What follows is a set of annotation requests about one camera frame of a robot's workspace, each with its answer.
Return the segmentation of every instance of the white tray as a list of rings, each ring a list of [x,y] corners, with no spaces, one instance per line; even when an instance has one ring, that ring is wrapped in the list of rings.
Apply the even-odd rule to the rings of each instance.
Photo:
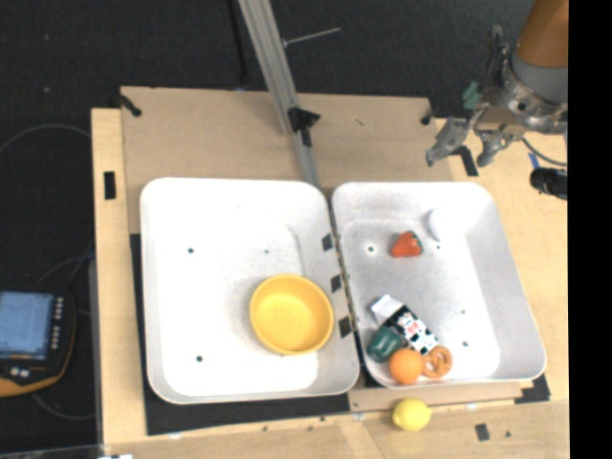
[[[301,182],[158,179],[141,197],[146,360],[174,404],[334,395],[360,373],[336,324],[317,352],[280,357],[249,320],[255,287],[278,273],[313,280],[336,321],[349,316],[324,196]]]
[[[332,207],[361,347],[378,328],[371,305],[403,302],[452,353],[440,381],[521,381],[539,376],[545,353],[491,195],[472,183],[352,183]],[[394,258],[397,236],[417,233],[424,252]],[[372,377],[404,388],[365,355]]]

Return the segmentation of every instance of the yellow plate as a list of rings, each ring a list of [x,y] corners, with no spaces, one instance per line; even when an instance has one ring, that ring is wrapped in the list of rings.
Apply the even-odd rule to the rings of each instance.
[[[288,356],[318,350],[334,329],[327,295],[311,280],[294,274],[264,280],[252,295],[250,316],[257,338]]]

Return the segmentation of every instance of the wooden table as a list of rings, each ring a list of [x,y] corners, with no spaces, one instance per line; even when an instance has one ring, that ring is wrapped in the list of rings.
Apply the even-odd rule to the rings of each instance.
[[[529,185],[521,143],[468,176],[458,156],[427,167],[440,122],[422,125],[425,98],[300,95],[322,115],[312,130],[321,188],[349,181],[467,181],[495,199],[547,352],[550,401],[515,404],[533,384],[470,384],[410,393],[349,392],[351,412],[325,417],[147,435],[129,235],[138,233],[138,199],[166,175],[300,180],[293,141],[279,132],[267,93],[123,87],[142,115],[92,111],[99,321],[101,442],[108,454],[154,459],[227,457],[569,457],[567,203]],[[531,137],[565,158],[561,137]],[[470,135],[474,156],[481,145]],[[433,406],[430,424],[408,433],[390,422],[403,396]],[[476,426],[485,428],[481,440]]]

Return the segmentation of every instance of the green mug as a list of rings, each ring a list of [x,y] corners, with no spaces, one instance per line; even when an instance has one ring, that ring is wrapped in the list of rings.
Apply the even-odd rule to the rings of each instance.
[[[379,328],[367,346],[368,355],[376,362],[387,362],[391,355],[404,346],[404,339],[389,328]]]

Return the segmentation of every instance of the orange donut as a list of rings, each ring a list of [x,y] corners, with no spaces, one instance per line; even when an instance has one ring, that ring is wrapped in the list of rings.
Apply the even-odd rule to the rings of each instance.
[[[452,367],[452,355],[447,347],[437,345],[423,357],[423,375],[440,379],[445,376]]]

